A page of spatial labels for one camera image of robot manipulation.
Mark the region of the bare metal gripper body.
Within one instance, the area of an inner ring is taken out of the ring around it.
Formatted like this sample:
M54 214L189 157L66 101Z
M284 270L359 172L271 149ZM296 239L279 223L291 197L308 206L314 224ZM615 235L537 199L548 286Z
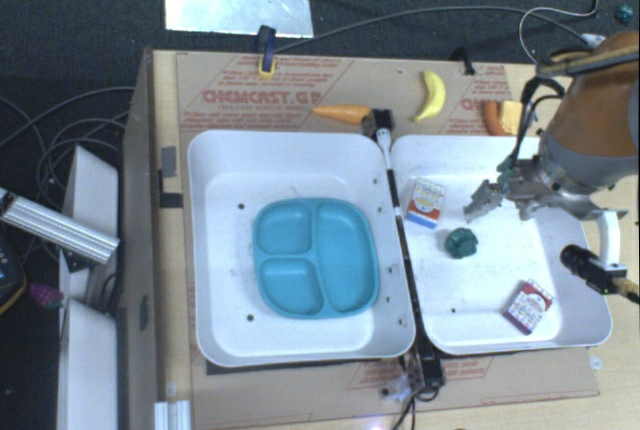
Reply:
M518 214L520 203L541 203L544 208L561 209L576 219L598 219L606 212L618 219L626 215L625 209L597 206L591 200L596 189L575 181L552 160L533 157L517 160L510 168L503 162L502 167L499 183Z

